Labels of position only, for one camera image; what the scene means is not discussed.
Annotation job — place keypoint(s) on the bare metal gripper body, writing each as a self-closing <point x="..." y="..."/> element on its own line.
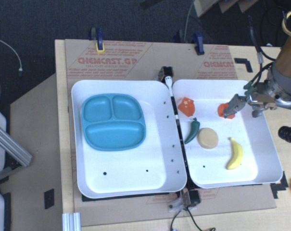
<point x="264" y="97"/>

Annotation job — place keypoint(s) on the orange carton with star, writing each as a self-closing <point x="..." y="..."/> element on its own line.
<point x="186" y="106"/>

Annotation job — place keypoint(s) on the beige round biscuit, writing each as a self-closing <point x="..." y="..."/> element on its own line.
<point x="207" y="138"/>

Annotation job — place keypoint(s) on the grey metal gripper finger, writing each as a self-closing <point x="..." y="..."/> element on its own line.
<point x="234" y="103"/>
<point x="257" y="112"/>

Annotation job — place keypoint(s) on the white plastic tray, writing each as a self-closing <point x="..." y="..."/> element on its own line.
<point x="133" y="172"/>
<point x="222" y="174"/>

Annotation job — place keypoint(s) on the brown cardboard board red print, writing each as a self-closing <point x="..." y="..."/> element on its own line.
<point x="126" y="61"/>

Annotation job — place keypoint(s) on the yellow banana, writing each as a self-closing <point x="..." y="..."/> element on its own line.
<point x="236" y="155"/>

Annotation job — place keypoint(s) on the thin black and white rod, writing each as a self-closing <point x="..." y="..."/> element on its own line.
<point x="177" y="115"/>

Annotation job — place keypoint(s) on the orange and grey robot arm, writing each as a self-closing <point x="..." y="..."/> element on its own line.
<point x="286" y="56"/>

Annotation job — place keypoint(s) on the blue divided plate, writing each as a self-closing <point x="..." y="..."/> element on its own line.
<point x="114" y="121"/>

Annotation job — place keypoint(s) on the orange toy food piece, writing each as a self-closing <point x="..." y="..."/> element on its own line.
<point x="221" y="109"/>

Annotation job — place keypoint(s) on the green chili pepper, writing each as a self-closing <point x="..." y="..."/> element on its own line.
<point x="193" y="130"/>

